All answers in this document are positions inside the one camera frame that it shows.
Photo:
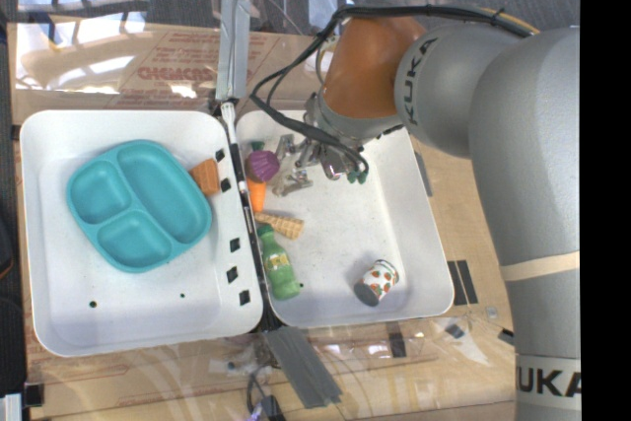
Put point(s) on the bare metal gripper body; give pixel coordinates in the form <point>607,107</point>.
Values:
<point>331,161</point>

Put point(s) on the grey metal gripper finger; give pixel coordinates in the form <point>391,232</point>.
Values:
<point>286,147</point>
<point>295,182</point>

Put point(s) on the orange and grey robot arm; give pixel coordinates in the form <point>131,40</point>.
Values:
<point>522,123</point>

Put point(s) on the purple toy grapes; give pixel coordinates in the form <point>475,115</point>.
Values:
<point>262,165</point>

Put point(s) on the orange toy carrot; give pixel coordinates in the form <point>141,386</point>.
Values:
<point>256,197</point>

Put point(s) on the tan toy ice cream cone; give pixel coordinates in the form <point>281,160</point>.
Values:
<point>283,225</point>

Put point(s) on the white plastic tray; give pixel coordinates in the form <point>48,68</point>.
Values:
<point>345,231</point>
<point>148,310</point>

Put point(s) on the orange toy bread slice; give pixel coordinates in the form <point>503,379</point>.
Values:
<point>207,176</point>

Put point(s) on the green toy bottle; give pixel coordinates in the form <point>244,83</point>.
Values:
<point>278,266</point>

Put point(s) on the white can strawberry print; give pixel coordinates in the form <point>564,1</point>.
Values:
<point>378,283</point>

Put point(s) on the blue divided plate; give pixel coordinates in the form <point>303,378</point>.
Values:
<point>143,207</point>

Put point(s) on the brown cardboard board red print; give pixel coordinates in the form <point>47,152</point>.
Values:
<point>148,59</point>

